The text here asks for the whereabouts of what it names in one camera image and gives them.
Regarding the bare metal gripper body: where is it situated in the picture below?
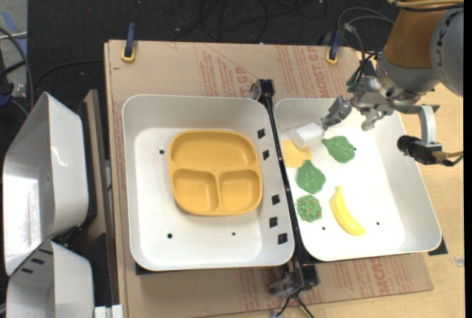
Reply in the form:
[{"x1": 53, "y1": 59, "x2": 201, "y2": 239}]
[{"x1": 352, "y1": 75, "x2": 421, "y2": 115}]

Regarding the white foam block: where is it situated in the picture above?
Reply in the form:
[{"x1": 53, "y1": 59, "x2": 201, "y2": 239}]
[{"x1": 292, "y1": 121, "x2": 326, "y2": 148}]

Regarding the green lettuce leaf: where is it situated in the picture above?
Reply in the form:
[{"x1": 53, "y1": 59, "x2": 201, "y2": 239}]
[
  {"x1": 295, "y1": 159, "x2": 327, "y2": 196},
  {"x1": 322, "y1": 135, "x2": 357, "y2": 165}
]

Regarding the yellow cheese slice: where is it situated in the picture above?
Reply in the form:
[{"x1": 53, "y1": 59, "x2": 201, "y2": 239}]
[{"x1": 280, "y1": 139, "x2": 313, "y2": 169}]

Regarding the white plastic tray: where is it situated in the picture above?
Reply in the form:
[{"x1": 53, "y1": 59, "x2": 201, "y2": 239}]
[
  {"x1": 121, "y1": 94, "x2": 296, "y2": 272},
  {"x1": 4, "y1": 239, "x2": 95, "y2": 318},
  {"x1": 273, "y1": 97, "x2": 443, "y2": 263},
  {"x1": 2, "y1": 91, "x2": 90, "y2": 276}
]

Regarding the thin black rod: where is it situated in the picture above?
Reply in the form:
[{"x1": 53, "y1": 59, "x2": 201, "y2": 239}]
[{"x1": 263, "y1": 94, "x2": 309, "y2": 275}]

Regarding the yellow banana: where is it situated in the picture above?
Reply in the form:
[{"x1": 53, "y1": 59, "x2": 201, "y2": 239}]
[{"x1": 330, "y1": 185, "x2": 367, "y2": 238}]

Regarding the green peas pile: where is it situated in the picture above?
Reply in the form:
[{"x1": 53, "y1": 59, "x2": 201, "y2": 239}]
[{"x1": 295, "y1": 194, "x2": 323, "y2": 224}]

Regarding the yellow divided plate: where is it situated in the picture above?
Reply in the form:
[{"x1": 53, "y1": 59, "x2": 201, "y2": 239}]
[{"x1": 167, "y1": 128, "x2": 264, "y2": 218}]

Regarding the brown cardboard board, red print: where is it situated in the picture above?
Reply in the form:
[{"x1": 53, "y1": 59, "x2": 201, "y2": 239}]
[{"x1": 104, "y1": 39, "x2": 434, "y2": 318}]

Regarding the black cylinder on white bracket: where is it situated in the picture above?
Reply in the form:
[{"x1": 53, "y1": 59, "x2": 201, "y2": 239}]
[{"x1": 397, "y1": 104, "x2": 443, "y2": 165}]

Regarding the black block with thin wires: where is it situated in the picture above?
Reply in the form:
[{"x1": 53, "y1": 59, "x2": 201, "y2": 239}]
[
  {"x1": 251, "y1": 78, "x2": 277, "y2": 102},
  {"x1": 268, "y1": 263, "x2": 320, "y2": 296}
]

